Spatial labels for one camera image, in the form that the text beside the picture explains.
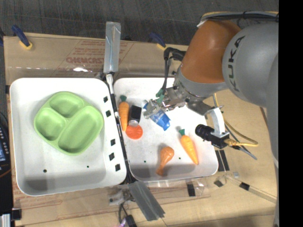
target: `green plate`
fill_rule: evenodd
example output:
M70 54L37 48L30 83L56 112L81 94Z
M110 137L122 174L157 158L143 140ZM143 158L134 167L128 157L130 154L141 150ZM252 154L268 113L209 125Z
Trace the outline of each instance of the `green plate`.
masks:
M34 119L38 135L68 155L78 155L87 149L103 125L102 113L71 92L54 94Z

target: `blue clamp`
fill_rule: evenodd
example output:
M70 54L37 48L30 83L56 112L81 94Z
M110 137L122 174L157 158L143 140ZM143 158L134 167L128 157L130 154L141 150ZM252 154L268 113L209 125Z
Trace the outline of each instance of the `blue clamp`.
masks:
M152 41L157 42L157 44L159 44L161 47L163 47L163 48L166 47L166 44L165 44L163 38L161 37L161 35L151 32L149 34L149 37L150 37L150 39L152 39Z
M16 34L16 36L19 37L19 44L25 49L30 50L33 44L27 39L23 31L17 25L13 25L11 29Z

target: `orange carrot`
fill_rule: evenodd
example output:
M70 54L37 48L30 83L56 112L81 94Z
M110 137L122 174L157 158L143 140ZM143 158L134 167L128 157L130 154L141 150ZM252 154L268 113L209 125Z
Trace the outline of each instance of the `orange carrot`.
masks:
M119 104L119 115L122 130L125 131L128 124L129 104L126 102L126 97L124 95L121 95L120 98L122 102Z
M179 133L182 135L180 139L182 147L184 148L188 156L192 159L192 161L196 165L198 165L198 156L193 141L188 135L185 135L185 130L179 130Z
M140 125L137 125L136 127L128 125L125 132L126 135L133 140L137 140L143 135L143 129Z
M175 155L175 151L172 147L164 147L161 151L160 151L160 158L161 158L161 162L160 162L160 166L158 167L156 173L160 176L163 176L163 169L165 167L165 165L173 158L173 156Z

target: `kuka logo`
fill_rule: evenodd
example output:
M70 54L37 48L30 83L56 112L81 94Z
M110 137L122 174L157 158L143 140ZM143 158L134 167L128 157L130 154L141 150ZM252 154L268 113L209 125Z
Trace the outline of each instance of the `kuka logo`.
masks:
M235 90L235 91L237 91L237 92L239 92L239 90L237 89L237 84L236 84L236 80L235 80L235 78L234 78L234 73L233 73L233 67L234 67L234 65L235 65L235 63L234 63L234 56L236 55L236 53L237 53L237 51L238 51L238 47L239 47L239 44L240 44L240 42L241 42L241 40L244 38L245 36L242 36L242 37L240 37L240 38L238 38L237 40L236 40L236 42L235 42L235 46L236 46L236 49L233 51L233 49L231 49L231 53L230 53L230 57L229 57L229 59L228 59L228 62L229 62L229 64L228 64L228 68L229 69L231 69L231 71L230 71L230 73L228 74L228 76L229 76L229 78L230 78L230 83L232 84L232 86L233 86L233 89Z

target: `blue object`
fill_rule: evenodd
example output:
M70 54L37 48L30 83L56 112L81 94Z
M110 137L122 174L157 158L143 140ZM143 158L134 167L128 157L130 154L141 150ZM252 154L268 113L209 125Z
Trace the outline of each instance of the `blue object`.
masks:
M151 32L151 33L149 34L149 37L150 37L152 40L156 41L156 42L157 42L158 44L160 44L161 46L163 46L164 48L166 47L166 44L165 44L163 38L161 37L161 35L156 34L156 33L154 33L154 32Z
M167 130L170 126L170 119L162 110L154 113L150 119L153 120L161 128L163 128L164 131Z
M27 39L27 37L25 36L25 34L23 33L23 31L17 26L17 25L13 25L11 27L12 31L19 37L20 41L26 46L30 46L30 43Z

